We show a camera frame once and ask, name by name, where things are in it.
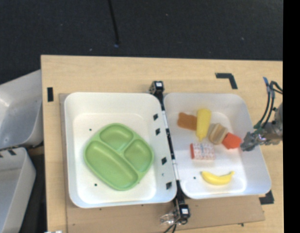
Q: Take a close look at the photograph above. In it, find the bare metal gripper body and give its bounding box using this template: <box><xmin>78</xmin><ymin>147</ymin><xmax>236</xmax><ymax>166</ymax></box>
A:
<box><xmin>258</xmin><ymin>102</ymin><xmax>283</xmax><ymax>146</ymax></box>

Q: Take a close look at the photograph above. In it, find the orange cube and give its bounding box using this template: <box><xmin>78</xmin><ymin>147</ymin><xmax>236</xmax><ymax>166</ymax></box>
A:
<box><xmin>221</xmin><ymin>132</ymin><xmax>242</xmax><ymax>150</ymax></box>

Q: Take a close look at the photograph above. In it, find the white plastic tray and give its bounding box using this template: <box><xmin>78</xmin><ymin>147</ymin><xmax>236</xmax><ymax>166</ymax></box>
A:
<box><xmin>64</xmin><ymin>92</ymin><xmax>178</xmax><ymax>209</ymax></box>
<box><xmin>163</xmin><ymin>92</ymin><xmax>272</xmax><ymax>200</ymax></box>

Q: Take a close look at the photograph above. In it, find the red and white packet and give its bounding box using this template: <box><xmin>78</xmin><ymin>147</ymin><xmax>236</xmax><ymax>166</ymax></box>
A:
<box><xmin>189</xmin><ymin>141</ymin><xmax>217</xmax><ymax>162</ymax></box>

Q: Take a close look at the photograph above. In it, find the yellow banana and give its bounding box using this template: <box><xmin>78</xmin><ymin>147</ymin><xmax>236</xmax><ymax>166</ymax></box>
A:
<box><xmin>200</xmin><ymin>170</ymin><xmax>236</xmax><ymax>186</ymax></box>

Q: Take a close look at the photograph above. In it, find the yellow squeeze bottle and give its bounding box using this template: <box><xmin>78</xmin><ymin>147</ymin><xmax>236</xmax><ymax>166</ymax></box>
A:
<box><xmin>196</xmin><ymin>108</ymin><xmax>212</xmax><ymax>142</ymax></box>

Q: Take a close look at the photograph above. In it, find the brown toast slice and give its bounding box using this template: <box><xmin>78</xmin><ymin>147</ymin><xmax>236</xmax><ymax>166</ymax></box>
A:
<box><xmin>177</xmin><ymin>112</ymin><xmax>198</xmax><ymax>131</ymax></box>

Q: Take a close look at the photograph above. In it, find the thin black and white rod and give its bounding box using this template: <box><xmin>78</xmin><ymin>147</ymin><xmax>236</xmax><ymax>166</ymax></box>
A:
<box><xmin>156</xmin><ymin>91</ymin><xmax>185</xmax><ymax>206</ymax></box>

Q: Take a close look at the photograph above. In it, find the green divided plate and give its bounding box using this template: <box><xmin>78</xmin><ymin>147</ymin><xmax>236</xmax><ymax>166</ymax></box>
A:
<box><xmin>83</xmin><ymin>122</ymin><xmax>155</xmax><ymax>192</ymax></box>

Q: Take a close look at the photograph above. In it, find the black block with thin wires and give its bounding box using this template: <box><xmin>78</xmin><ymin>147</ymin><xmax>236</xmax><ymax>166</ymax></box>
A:
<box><xmin>150</xmin><ymin>80</ymin><xmax>166</xmax><ymax>95</ymax></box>
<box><xmin>177</xmin><ymin>203</ymin><xmax>191</xmax><ymax>220</ymax></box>

